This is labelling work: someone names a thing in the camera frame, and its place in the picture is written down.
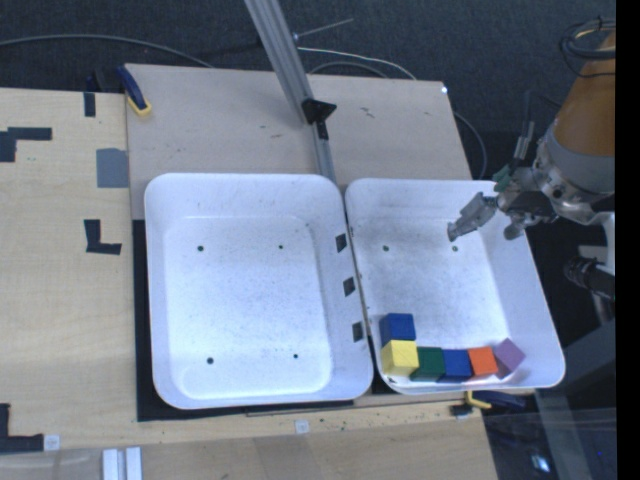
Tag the blue cube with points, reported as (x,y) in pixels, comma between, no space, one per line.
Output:
(398,326)
(457,363)

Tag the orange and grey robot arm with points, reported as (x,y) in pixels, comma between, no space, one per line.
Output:
(590,118)

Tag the purple cube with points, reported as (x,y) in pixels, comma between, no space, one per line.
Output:
(509,355)

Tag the yellow cube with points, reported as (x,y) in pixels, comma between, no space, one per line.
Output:
(399,358)

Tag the black cylinder on white bracket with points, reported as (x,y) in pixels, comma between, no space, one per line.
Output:
(592,275)

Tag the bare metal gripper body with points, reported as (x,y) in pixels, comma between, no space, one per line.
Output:
(530,203)

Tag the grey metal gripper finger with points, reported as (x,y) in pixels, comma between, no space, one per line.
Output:
(514,230)
(472,215)

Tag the white plastic tray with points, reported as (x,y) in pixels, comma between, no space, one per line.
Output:
(250,293)
(440,288)

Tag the green cube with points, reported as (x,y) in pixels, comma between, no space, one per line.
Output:
(430,362)

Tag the orange cube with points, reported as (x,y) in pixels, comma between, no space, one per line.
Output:
(483,360)

